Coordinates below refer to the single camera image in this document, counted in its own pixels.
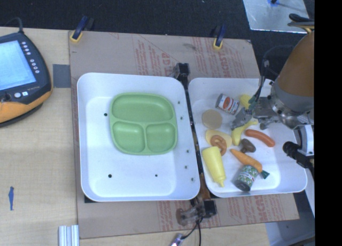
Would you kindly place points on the green and white can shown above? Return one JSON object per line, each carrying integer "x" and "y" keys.
{"x": 245, "y": 177}

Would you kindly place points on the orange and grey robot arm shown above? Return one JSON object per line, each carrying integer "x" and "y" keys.
{"x": 296, "y": 74}

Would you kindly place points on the orange carrot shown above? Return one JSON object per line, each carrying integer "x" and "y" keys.
{"x": 247, "y": 159}

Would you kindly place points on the beige round biscuit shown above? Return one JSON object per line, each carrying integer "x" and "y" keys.
{"x": 211, "y": 119}

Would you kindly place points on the black cylinder on white bracket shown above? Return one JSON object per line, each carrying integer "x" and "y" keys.
{"x": 304, "y": 138}

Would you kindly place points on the white plastic tray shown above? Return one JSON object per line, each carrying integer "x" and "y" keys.
{"x": 133, "y": 178}
{"x": 280, "y": 165}

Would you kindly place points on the green divided plate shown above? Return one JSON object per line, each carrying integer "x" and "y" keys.
{"x": 141, "y": 109}

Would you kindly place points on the yellow banana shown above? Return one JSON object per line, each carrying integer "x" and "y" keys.
{"x": 236, "y": 135}

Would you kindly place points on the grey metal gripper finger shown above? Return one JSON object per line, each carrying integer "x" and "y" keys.
{"x": 241, "y": 118}
{"x": 265, "y": 125}

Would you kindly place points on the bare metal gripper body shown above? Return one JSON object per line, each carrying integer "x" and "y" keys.
{"x": 290, "y": 118}

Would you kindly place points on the yellow mustard bottle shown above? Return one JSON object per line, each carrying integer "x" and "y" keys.
{"x": 213, "y": 163}

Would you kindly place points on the yellow cheese slice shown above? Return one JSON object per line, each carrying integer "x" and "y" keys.
{"x": 209, "y": 134}

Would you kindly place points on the orange sausage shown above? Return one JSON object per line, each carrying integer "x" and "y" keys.
{"x": 260, "y": 136}

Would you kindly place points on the brown cardboard board red print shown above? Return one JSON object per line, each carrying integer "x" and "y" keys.
{"x": 107, "y": 52}

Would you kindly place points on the red and white can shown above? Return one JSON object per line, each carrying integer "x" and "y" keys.
{"x": 227, "y": 104}

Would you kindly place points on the brown pretzel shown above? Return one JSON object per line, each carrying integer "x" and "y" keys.
{"x": 223, "y": 147}

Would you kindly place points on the brown mushroom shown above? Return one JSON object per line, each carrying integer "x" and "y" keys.
{"x": 249, "y": 146}

